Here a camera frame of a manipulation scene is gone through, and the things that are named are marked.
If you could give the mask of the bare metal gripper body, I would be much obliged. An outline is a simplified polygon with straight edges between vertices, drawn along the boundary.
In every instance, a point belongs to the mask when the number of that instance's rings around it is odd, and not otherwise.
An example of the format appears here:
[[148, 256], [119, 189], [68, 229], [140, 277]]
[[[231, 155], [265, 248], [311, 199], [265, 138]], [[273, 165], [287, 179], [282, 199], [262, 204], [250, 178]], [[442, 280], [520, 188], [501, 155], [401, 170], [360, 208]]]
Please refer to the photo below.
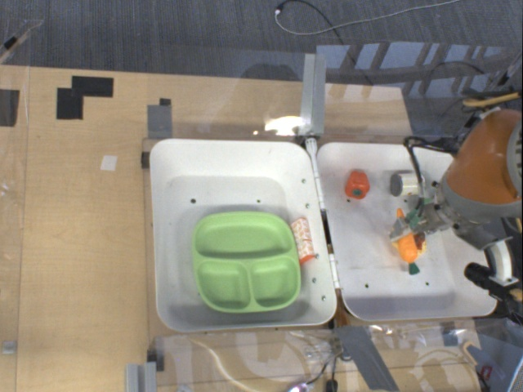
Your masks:
[[447, 214], [447, 210], [439, 203], [428, 203], [420, 207], [417, 218], [416, 233], [434, 234], [450, 229], [454, 225], [452, 216]]

